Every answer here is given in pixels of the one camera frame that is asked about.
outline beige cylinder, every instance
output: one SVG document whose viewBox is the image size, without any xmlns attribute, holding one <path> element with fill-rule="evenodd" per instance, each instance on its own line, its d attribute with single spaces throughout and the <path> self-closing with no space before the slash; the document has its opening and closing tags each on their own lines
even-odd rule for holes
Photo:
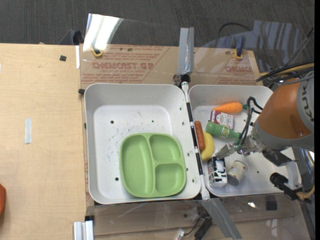
<svg viewBox="0 0 320 240">
<path fill-rule="evenodd" d="M 227 172 L 228 183 L 238 186 L 247 170 L 248 168 L 243 162 L 235 160 Z"/>
</svg>

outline toy hot dog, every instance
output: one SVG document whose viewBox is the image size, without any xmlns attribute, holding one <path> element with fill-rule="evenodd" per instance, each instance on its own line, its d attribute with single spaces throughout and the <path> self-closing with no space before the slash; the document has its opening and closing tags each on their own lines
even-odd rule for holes
<svg viewBox="0 0 320 240">
<path fill-rule="evenodd" d="M 204 131 L 200 121 L 194 122 L 196 139 L 198 140 L 199 150 L 203 151 L 206 148 Z"/>
</svg>

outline orange carrot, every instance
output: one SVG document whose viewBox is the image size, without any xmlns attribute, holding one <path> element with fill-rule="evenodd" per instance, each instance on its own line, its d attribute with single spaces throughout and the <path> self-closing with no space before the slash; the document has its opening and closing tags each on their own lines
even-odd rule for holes
<svg viewBox="0 0 320 240">
<path fill-rule="evenodd" d="M 215 111 L 223 112 L 223 113 L 239 113 L 244 106 L 238 102 L 229 102 L 214 108 Z"/>
</svg>

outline green plate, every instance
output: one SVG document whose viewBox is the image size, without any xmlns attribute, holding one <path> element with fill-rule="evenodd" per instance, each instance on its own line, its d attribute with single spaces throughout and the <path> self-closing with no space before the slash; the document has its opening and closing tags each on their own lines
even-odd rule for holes
<svg viewBox="0 0 320 240">
<path fill-rule="evenodd" d="M 125 189 L 139 198 L 179 193 L 186 185 L 186 166 L 179 142 L 163 133 L 126 137 L 120 149 L 120 170 Z"/>
</svg>

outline wooden surface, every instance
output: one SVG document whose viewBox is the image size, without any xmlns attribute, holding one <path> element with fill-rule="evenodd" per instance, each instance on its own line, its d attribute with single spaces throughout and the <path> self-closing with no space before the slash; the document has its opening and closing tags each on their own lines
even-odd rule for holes
<svg viewBox="0 0 320 240">
<path fill-rule="evenodd" d="M 0 44 L 0 239 L 72 239 L 86 212 L 74 46 Z M 25 144 L 25 119 L 32 142 Z"/>
</svg>

